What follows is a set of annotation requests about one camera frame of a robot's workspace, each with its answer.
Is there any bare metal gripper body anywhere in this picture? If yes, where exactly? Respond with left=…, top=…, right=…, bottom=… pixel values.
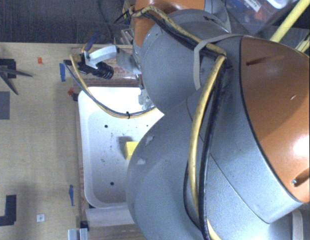
left=116, top=48, right=142, bottom=75

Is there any yellow cube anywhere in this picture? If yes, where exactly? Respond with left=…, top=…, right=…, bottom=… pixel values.
left=124, top=141, right=140, bottom=161

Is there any white plastic tray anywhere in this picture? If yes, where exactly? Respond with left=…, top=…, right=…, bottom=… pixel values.
left=78, top=86, right=166, bottom=209

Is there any black cylinder on white bracket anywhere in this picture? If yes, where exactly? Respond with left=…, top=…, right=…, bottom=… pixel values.
left=78, top=45, right=118, bottom=80

